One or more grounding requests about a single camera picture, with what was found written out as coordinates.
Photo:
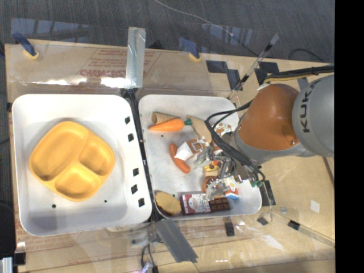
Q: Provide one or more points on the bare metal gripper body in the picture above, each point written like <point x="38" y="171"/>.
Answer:
<point x="240" y="171"/>

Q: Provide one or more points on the brown doughnut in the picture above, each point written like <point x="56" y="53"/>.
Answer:
<point x="207" y="184"/>

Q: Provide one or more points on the brown cardboard board red print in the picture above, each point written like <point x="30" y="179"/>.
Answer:
<point x="176" y="64"/>

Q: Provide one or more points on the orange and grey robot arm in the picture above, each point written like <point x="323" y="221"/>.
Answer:
<point x="273" y="118"/>

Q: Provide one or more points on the tan pizza slice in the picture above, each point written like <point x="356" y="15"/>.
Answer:
<point x="201" y="128"/>

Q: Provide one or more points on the round brown biscuit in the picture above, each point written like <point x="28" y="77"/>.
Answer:
<point x="167" y="203"/>

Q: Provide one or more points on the orange carrot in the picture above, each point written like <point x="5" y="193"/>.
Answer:
<point x="167" y="126"/>

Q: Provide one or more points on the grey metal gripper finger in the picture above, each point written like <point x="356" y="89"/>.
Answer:
<point x="203" y="156"/>
<point x="224" y="168"/>

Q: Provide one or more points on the tan waffle cone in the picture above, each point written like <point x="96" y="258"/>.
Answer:
<point x="162" y="117"/>

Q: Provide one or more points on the red sausage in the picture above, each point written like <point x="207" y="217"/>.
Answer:
<point x="178" y="159"/>

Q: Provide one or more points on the dark red carton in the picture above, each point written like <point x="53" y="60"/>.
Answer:
<point x="194" y="204"/>

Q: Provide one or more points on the brown chocolate bar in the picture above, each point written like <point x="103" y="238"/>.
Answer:
<point x="219" y="205"/>

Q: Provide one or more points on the yellow and brown toy food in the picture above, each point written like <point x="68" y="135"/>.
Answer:
<point x="211" y="167"/>

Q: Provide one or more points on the white and brown carton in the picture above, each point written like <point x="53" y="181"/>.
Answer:
<point x="191" y="147"/>

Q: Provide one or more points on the colourful shiny packet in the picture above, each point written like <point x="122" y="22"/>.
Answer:
<point x="227" y="188"/>

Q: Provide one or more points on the white plastic tray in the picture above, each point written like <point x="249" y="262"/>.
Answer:
<point x="165" y="178"/>
<point x="71" y="218"/>

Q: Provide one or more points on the yellow divided plate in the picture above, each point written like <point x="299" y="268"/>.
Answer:
<point x="71" y="161"/>

